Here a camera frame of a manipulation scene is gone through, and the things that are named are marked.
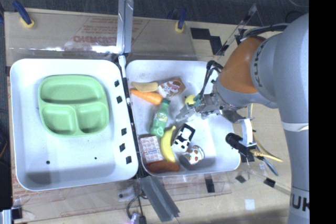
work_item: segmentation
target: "plastic bottle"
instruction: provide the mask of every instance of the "plastic bottle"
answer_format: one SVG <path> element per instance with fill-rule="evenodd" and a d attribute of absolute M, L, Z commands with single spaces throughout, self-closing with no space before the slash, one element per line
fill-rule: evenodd
<path fill-rule="evenodd" d="M 162 137 L 164 134 L 164 129 L 166 128 L 168 121 L 168 106 L 170 101 L 168 99 L 163 99 L 161 107 L 155 113 L 152 127 L 150 129 L 150 134 Z"/>

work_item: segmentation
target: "orange carrot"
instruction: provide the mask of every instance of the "orange carrot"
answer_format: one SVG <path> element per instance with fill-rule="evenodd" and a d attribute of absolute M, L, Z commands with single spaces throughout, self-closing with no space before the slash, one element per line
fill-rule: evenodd
<path fill-rule="evenodd" d="M 163 97 L 157 92 L 141 92 L 137 89 L 132 88 L 130 90 L 131 93 L 134 95 L 142 98 L 143 100 L 146 100 L 148 102 L 151 102 L 152 104 L 161 104 Z"/>

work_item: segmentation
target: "green plate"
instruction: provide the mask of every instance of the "green plate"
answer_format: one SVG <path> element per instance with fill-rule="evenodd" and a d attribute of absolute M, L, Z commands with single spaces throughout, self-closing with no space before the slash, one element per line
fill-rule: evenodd
<path fill-rule="evenodd" d="M 38 89 L 38 104 L 44 127 L 57 136 L 101 132 L 109 122 L 105 90 L 94 77 L 55 75 Z"/>

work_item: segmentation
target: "can lid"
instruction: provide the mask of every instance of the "can lid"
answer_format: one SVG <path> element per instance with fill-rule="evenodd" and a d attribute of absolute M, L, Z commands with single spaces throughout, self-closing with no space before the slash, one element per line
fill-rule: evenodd
<path fill-rule="evenodd" d="M 170 104 L 170 100 L 168 100 L 168 99 L 165 98 L 165 99 L 162 100 L 162 103 Z"/>

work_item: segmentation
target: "white tray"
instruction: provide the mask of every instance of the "white tray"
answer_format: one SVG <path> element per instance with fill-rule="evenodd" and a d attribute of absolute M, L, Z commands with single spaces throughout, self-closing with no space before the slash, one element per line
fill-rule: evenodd
<path fill-rule="evenodd" d="M 183 122 L 176 123 L 175 118 L 184 105 L 185 97 L 200 92 L 205 72 L 206 62 L 202 61 L 135 60 L 130 62 L 126 68 L 129 88 L 132 87 L 132 81 L 160 83 L 174 77 L 182 79 L 186 89 L 171 99 L 167 129 L 172 125 L 175 125 L 176 129 L 182 126 Z M 205 93 L 211 92 L 211 80 L 216 77 L 217 74 L 214 72 L 205 88 Z M 131 102 L 137 135 L 149 134 L 154 114 L 159 107 L 135 95 L 131 95 Z M 199 162 L 195 169 L 186 169 L 181 166 L 178 172 L 153 174 L 148 171 L 149 174 L 173 176 L 227 172 L 235 170 L 240 165 L 240 154 L 225 141 L 226 135 L 234 131 L 230 121 L 217 115 L 210 115 L 206 120 L 202 120 L 199 115 L 196 115 L 195 119 L 187 124 L 196 129 L 191 146 L 199 145 L 205 153 L 205 159 Z"/>
<path fill-rule="evenodd" d="M 110 111 L 103 131 L 56 137 L 43 127 L 38 87 L 45 77 L 55 74 L 86 74 L 100 81 Z M 22 59 L 12 65 L 10 75 L 16 175 L 23 187 L 34 191 L 75 187 L 126 180 L 136 174 L 139 163 L 115 64 L 105 60 Z"/>

